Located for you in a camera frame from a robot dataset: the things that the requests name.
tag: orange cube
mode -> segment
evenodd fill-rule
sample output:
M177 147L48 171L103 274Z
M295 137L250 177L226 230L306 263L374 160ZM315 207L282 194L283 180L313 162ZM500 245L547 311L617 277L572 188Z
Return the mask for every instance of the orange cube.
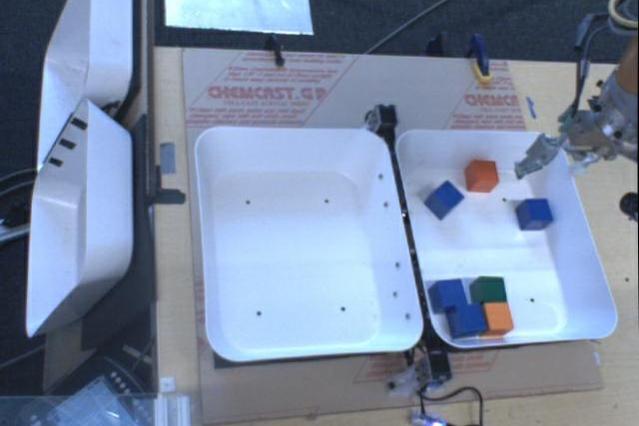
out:
M497 165L492 160L473 160L463 172L469 192L490 192L499 183Z
M513 329L508 302L484 302L481 305L488 329L483 337L501 337Z

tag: yellow cable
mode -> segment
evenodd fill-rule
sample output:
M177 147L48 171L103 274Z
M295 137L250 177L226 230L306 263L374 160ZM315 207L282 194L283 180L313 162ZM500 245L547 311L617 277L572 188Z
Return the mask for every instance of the yellow cable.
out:
M610 0L608 2L608 14L610 15L612 21L615 22L617 25L620 25L621 27L625 27L626 29L639 29L639 24L637 24L635 20L630 20L629 18L626 18L619 14L619 12L617 11L617 2L619 2L619 0Z

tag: blue clamp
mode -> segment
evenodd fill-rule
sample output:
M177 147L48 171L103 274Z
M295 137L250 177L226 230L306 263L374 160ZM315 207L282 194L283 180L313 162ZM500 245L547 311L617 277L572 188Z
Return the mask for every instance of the blue clamp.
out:
M492 80L490 64L488 61L488 49L486 48L486 44L483 42L481 34L478 33L473 34L472 38L470 38L470 52L468 57L473 54L476 60L472 63L472 71L480 84L487 84L490 80Z

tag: block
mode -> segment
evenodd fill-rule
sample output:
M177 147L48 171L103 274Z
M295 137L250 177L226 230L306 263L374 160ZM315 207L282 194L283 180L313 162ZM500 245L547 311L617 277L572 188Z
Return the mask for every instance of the block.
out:
M552 222L552 212L546 199L527 199L516 208L521 230L542 230Z
M462 199L461 192L451 182L445 181L432 191L424 204L437 218L442 220Z
M506 286L503 277L478 277L470 284L470 300L473 303L505 302Z
M478 303L458 305L446 311L448 328L453 339L477 335L486 330L486 319Z
M497 164L492 160L473 160L463 172L469 192L488 193L499 183Z
M484 337L501 337L513 329L510 306L507 302L486 302L481 305L487 329Z
M468 303L460 278L438 280L428 289L428 297L430 298L430 307L435 313L445 312L457 305Z

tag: cardboard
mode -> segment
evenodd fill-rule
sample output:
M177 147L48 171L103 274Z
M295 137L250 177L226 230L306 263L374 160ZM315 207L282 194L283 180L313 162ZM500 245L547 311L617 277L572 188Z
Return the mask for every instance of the cardboard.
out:
M291 53L278 68L268 52L186 50L183 57L203 423L414 404L387 392L386 380L406 368L402 353L241 365L214 355L204 325L195 140L216 125L358 128L377 104L397 106L398 135L524 130L507 64L493 61L494 78L481 85L466 59ZM599 389L595 355L589 341L454 352L444 390L474 385L490 399Z

